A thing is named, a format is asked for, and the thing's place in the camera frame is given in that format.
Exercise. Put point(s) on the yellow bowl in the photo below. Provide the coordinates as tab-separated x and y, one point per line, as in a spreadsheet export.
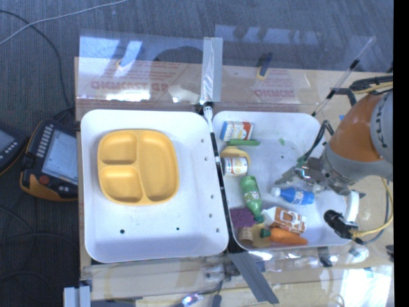
234	151

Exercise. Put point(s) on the orange carrot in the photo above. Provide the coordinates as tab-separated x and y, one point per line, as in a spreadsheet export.
284	236

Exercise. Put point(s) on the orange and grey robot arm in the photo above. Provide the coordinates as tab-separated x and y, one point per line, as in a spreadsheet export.
354	136

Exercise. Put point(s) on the green plastic bottle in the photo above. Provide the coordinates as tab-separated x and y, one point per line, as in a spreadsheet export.
250	193

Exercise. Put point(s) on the blue plastic bottle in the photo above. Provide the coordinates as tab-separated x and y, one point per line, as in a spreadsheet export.
295	196

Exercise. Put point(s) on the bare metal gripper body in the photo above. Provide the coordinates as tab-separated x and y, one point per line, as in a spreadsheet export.
322	173

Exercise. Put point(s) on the white can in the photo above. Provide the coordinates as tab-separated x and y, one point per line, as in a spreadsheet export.
236	166

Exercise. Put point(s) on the brown cardboard board red print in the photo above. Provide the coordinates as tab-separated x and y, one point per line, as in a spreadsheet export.
319	85

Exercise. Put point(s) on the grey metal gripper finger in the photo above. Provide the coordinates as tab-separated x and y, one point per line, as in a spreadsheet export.
304	172
287	176

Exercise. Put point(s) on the purple grapes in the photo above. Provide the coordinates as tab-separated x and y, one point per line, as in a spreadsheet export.
241	217

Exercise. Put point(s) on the orange and white carton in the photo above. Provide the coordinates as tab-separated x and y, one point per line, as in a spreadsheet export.
286	219

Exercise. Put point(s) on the white plastic tray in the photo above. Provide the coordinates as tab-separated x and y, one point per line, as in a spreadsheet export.
191	184
287	126

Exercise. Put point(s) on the black cylinder on white bracket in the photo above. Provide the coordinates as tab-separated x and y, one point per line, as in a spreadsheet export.
339	222

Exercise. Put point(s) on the small green piece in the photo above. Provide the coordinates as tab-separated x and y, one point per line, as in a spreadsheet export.
281	141

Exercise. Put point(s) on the blue white red carton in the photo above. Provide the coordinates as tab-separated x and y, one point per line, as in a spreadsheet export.
236	130

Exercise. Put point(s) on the yellow divided plate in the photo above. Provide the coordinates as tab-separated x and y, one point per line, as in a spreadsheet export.
156	165

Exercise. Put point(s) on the green bean pod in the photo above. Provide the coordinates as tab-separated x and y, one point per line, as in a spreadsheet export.
244	142

